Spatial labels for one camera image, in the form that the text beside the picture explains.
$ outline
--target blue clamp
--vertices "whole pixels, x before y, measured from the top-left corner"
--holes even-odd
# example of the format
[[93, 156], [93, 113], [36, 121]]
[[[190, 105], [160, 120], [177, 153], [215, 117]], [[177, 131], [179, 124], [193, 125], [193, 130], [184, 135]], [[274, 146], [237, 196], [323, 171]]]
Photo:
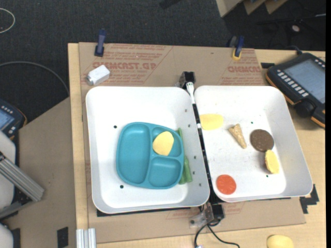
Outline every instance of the blue clamp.
[[232, 36], [232, 38], [228, 41], [227, 47], [234, 48], [232, 52], [232, 59], [234, 60], [240, 60], [242, 56], [242, 48], [244, 45], [244, 37], [239, 36], [237, 39], [236, 36]]
[[98, 45], [95, 47], [94, 55], [98, 57], [103, 56], [103, 50], [104, 50], [104, 40], [106, 38], [106, 31], [104, 29], [101, 29], [99, 31], [99, 36], [98, 36]]

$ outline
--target yellow food item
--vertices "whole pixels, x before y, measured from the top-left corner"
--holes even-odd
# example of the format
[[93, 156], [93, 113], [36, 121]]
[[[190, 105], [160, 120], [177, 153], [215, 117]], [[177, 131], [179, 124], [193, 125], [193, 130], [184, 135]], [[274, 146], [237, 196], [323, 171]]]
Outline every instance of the yellow food item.
[[199, 118], [204, 130], [218, 129], [223, 125], [223, 117], [218, 114], [203, 114]]
[[265, 152], [265, 164], [272, 174], [279, 173], [279, 162], [273, 151], [268, 150]]
[[174, 144], [174, 137], [169, 131], [164, 131], [156, 136], [153, 141], [153, 150], [157, 154], [168, 156]]
[[268, 248], [294, 248], [293, 241], [285, 235], [271, 235], [267, 239]]
[[240, 124], [236, 124], [234, 127], [229, 128], [229, 131], [232, 134], [232, 136], [235, 137], [235, 139], [240, 144], [240, 146], [242, 146], [244, 149], [247, 148], [247, 144], [243, 136], [243, 132], [240, 127]]

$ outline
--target wire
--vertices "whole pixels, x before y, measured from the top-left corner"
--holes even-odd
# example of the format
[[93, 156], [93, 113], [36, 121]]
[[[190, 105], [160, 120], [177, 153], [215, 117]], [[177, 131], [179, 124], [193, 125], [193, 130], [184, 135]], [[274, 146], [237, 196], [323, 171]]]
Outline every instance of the wire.
[[0, 11], [1, 10], [7, 12], [8, 14], [10, 14], [12, 16], [12, 18], [13, 18], [13, 22], [12, 22], [12, 24], [11, 24], [11, 26], [9, 28], [7, 28], [7, 29], [5, 29], [3, 31], [0, 31], [0, 34], [9, 31], [15, 25], [15, 21], [16, 21], [15, 16], [14, 16], [14, 14], [12, 12], [10, 12], [7, 9], [4, 9], [4, 8], [0, 8]]
[[0, 67], [6, 66], [6, 65], [14, 65], [14, 64], [29, 64], [29, 65], [34, 65], [34, 66], [37, 66], [37, 67], [40, 67], [40, 68], [43, 68], [43, 69], [49, 71], [50, 73], [55, 75], [60, 80], [60, 82], [63, 84], [64, 88], [66, 89], [68, 95], [70, 95], [69, 89], [68, 89], [67, 85], [65, 84], [65, 82], [61, 79], [61, 77], [58, 76], [54, 71], [52, 71], [51, 69], [47, 68], [44, 65], [32, 63], [30, 61], [10, 61], [8, 63], [0, 64]]
[[220, 239], [220, 238], [214, 233], [214, 231], [212, 230], [211, 227], [214, 227], [214, 226], [218, 225], [219, 222], [220, 222], [220, 220], [218, 220], [216, 223], [214, 223], [214, 222], [208, 222], [208, 223], [206, 223], [205, 225], [203, 225], [203, 226], [198, 230], [198, 232], [195, 234], [195, 237], [194, 237], [194, 248], [197, 248], [197, 247], [198, 247], [198, 244], [197, 244], [198, 235], [199, 235], [199, 233], [200, 233], [205, 227], [208, 227], [208, 229], [212, 232], [212, 234], [213, 234], [213, 235], [216, 237], [216, 239], [219, 240], [220, 242], [225, 243], [225, 244], [235, 245], [235, 246], [237, 246], [238, 248], [240, 248], [239, 244], [234, 243], [234, 242], [226, 242], [226, 241], [223, 241], [223, 240], [221, 240], [221, 239]]

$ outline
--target brown disc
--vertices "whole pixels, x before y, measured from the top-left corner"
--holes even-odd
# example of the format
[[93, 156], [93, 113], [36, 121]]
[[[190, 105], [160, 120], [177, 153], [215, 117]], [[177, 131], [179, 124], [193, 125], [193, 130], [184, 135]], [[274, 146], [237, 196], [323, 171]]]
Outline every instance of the brown disc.
[[250, 142], [256, 150], [262, 152], [271, 150], [274, 147], [273, 137], [265, 130], [254, 130], [250, 134]]

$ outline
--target black knob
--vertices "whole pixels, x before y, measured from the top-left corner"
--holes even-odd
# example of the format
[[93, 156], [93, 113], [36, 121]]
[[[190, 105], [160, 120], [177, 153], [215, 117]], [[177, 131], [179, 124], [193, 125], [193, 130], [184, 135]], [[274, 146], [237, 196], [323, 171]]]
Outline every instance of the black knob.
[[315, 110], [315, 106], [307, 99], [301, 101], [295, 106], [297, 114], [302, 118], [311, 117]]

